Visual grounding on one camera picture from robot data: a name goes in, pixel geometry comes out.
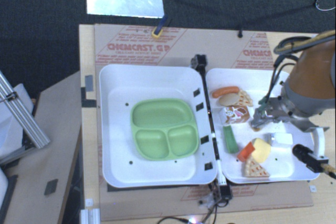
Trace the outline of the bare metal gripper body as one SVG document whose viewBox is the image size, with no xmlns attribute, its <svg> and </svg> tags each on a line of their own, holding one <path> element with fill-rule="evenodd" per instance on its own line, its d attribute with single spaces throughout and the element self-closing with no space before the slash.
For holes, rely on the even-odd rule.
<svg viewBox="0 0 336 224">
<path fill-rule="evenodd" d="M 298 110 L 293 102 L 285 97 L 277 96 L 265 100 L 265 104 L 262 108 L 262 117 L 273 116 L 275 118 L 274 123 L 295 123 L 299 121 L 296 112 L 298 112 Z"/>
</svg>

